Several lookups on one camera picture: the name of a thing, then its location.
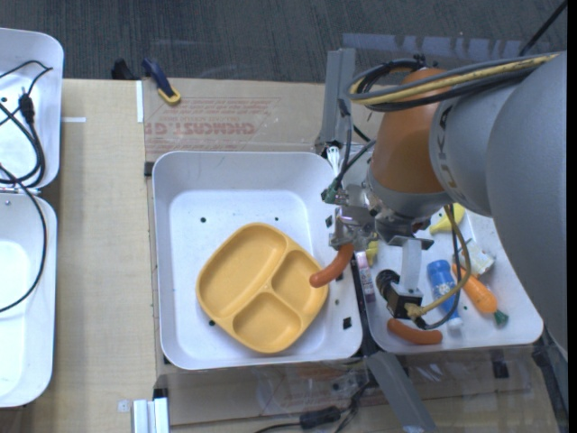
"sausage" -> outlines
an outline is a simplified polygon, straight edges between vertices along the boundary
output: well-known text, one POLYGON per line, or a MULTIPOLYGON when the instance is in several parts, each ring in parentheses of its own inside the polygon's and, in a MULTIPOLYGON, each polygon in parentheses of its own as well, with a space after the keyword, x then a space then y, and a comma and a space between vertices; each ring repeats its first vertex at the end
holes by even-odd
POLYGON ((440 330, 415 329, 394 318, 387 321, 387 329, 396 336, 417 345, 436 345, 443 340, 443 334, 440 330))
POLYGON ((341 248, 337 252, 334 260, 319 272, 311 274, 308 282, 311 287, 318 289, 328 284, 333 279, 339 277, 339 275, 344 271, 346 265, 349 264, 351 257, 353 256, 354 247, 353 244, 341 245, 341 248))

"brown hose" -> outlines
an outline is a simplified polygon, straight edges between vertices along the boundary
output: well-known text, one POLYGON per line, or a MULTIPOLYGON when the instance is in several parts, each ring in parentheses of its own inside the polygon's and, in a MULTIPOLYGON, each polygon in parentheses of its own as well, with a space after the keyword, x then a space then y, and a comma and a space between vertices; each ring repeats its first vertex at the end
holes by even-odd
POLYGON ((341 248, 337 252, 334 260, 319 272, 315 272, 311 275, 308 280, 311 287, 318 289, 328 284, 333 279, 339 277, 339 275, 344 271, 346 265, 349 264, 351 257, 353 256, 354 247, 353 244, 341 245, 341 248))

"blue bottle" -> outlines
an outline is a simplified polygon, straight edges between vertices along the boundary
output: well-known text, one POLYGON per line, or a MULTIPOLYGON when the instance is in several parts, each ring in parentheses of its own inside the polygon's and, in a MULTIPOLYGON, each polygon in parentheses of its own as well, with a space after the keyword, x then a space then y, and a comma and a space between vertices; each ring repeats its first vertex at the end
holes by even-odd
MULTIPOLYGON (((451 265, 446 260, 437 260, 436 262, 431 262, 426 266, 426 273, 431 282, 431 289, 433 292, 434 299, 445 295, 450 289, 455 286, 453 276, 451 275, 451 265)), ((451 310, 451 306, 454 303, 454 295, 449 299, 445 300, 439 305, 445 313, 451 310)), ((460 328, 463 325, 463 320, 459 317, 457 309, 453 312, 449 320, 447 321, 447 326, 451 330, 460 328)))

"yellow cable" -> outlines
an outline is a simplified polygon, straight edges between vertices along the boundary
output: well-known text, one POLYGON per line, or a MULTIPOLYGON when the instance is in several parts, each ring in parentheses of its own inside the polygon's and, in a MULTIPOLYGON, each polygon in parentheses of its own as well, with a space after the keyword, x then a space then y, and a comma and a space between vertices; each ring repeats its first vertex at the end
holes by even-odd
POLYGON ((467 244, 463 239, 463 234, 457 225, 457 222, 454 219, 453 212, 451 211, 451 206, 446 205, 444 206, 444 211, 451 222, 451 226, 454 229, 454 232, 457 234, 457 238, 459 239, 459 244, 461 244, 461 248, 463 249, 463 256, 465 258, 465 274, 462 276, 461 280, 455 285, 451 290, 449 290, 445 295, 439 297, 435 301, 429 303, 424 307, 419 307, 415 303, 408 303, 405 305, 405 309, 407 310, 407 314, 411 319, 419 318, 424 316, 428 313, 431 309, 438 307, 441 303, 450 299, 458 290, 462 289, 465 283, 469 280, 471 276, 471 257, 469 256, 469 249, 467 249, 467 244))
MULTIPOLYGON (((419 85, 417 87, 412 87, 412 88, 409 87, 409 88, 403 89, 401 91, 397 91, 394 93, 385 93, 385 94, 379 95, 377 97, 369 97, 369 98, 364 98, 364 99, 351 98, 351 101, 353 101, 354 103, 360 104, 360 105, 364 105, 364 106, 372 106, 372 105, 377 105, 380 103, 391 103, 393 101, 405 99, 407 97, 412 97, 414 95, 419 95, 421 93, 427 93, 429 91, 433 91, 433 90, 436 90, 439 88, 445 88, 445 87, 452 87, 454 85, 460 85, 462 83, 469 82, 471 80, 480 80, 482 78, 487 78, 487 77, 495 76, 498 74, 504 74, 507 72, 514 72, 516 70, 535 68, 535 67, 538 67, 542 64, 545 64, 546 62, 552 60, 556 56, 558 56, 558 53, 549 54, 549 55, 545 55, 545 56, 536 56, 536 57, 528 59, 528 60, 514 61, 514 62, 509 62, 507 64, 501 64, 499 66, 495 66, 492 68, 475 70, 473 72, 469 72, 468 74, 462 74, 460 76, 453 76, 450 78, 442 78, 440 80, 436 80, 433 82, 425 83, 423 85, 419 85)), ((362 82, 362 79, 355 82, 351 86, 349 92, 351 94, 354 94, 356 88, 358 87, 358 85, 361 82, 362 82)))

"yellow toy banana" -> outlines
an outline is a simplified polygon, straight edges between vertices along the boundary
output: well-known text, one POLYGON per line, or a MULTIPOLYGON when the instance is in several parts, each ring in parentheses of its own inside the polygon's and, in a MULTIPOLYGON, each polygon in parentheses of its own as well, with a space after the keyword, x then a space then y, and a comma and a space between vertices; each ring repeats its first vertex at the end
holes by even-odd
MULTIPOLYGON (((463 216, 465 214, 465 207, 463 207, 461 204, 455 203, 453 204, 453 212, 454 212, 454 221, 458 225, 459 223, 461 223, 461 220, 463 219, 463 216)), ((431 225, 429 227, 429 233, 431 233, 431 235, 441 233, 443 231, 446 232, 451 231, 451 222, 449 221, 449 218, 447 217, 446 213, 443 213, 441 219, 437 221, 434 225, 431 225)))

